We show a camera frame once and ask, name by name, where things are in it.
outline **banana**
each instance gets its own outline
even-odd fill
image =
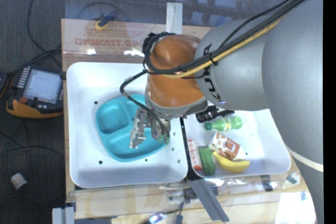
[[[250,161],[247,160],[231,161],[228,158],[219,155],[216,151],[213,151],[212,154],[216,157],[217,163],[221,168],[233,173],[240,173],[250,166]]]

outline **blue plate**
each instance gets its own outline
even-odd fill
[[[145,104],[144,95],[131,95],[138,102]],[[151,135],[151,129],[145,128],[146,139],[138,148],[130,148],[130,132],[139,107],[126,97],[118,97],[101,105],[96,112],[96,125],[109,155],[121,162],[141,159],[160,151],[164,142],[159,142]]]

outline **cable tie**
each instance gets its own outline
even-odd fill
[[[218,66],[218,62],[214,61],[213,58],[211,57],[212,52],[209,52],[209,60],[214,64],[214,66]]]

